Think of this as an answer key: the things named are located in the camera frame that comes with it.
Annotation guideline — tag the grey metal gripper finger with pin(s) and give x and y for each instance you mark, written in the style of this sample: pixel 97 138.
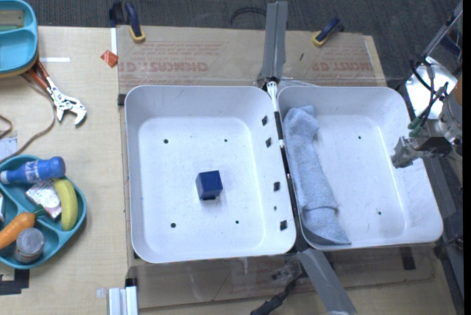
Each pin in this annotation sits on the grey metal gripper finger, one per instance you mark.
pixel 401 159
pixel 406 143

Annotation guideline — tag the light blue towel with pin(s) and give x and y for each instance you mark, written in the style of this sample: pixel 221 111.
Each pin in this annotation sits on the light blue towel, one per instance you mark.
pixel 311 177

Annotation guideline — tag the brown cardboard board red print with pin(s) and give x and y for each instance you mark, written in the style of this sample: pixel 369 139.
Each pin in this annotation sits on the brown cardboard board red print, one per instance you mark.
pixel 235 56

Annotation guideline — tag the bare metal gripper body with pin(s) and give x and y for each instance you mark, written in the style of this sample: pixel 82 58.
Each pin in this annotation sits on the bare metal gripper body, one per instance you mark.
pixel 436 147

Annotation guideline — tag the blue and white bottle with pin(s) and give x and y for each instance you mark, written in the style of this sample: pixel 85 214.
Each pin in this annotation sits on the blue and white bottle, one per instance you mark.
pixel 37 170

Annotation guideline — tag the white plastic tray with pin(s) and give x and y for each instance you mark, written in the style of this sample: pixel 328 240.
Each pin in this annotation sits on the white plastic tray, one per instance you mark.
pixel 176 173
pixel 371 177

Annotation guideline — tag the yellow banana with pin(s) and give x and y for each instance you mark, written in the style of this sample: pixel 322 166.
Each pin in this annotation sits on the yellow banana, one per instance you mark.
pixel 68 203

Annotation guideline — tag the teal divided plate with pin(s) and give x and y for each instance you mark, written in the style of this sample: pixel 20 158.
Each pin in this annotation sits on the teal divided plate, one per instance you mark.
pixel 51 243

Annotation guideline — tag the small grey can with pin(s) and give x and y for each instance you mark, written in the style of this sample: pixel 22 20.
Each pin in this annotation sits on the small grey can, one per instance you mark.
pixel 29 245

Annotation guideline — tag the small red packet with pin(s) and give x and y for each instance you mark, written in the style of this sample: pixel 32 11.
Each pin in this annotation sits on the small red packet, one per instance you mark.
pixel 109 59

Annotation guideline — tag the blue cube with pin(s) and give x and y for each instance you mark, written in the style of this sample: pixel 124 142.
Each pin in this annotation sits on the blue cube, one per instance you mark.
pixel 209 184

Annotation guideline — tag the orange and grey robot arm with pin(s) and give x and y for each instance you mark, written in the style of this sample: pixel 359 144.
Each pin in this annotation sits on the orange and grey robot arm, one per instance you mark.
pixel 459 89

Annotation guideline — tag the orange carrot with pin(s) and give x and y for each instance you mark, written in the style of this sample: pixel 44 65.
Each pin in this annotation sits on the orange carrot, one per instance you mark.
pixel 14 229

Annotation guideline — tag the light blue divided plate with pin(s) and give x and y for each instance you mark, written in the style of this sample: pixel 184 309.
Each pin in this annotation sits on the light blue divided plate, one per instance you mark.
pixel 18 45

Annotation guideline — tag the white and pink packet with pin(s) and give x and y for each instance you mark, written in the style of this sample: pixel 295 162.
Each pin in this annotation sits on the white and pink packet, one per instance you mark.
pixel 46 197

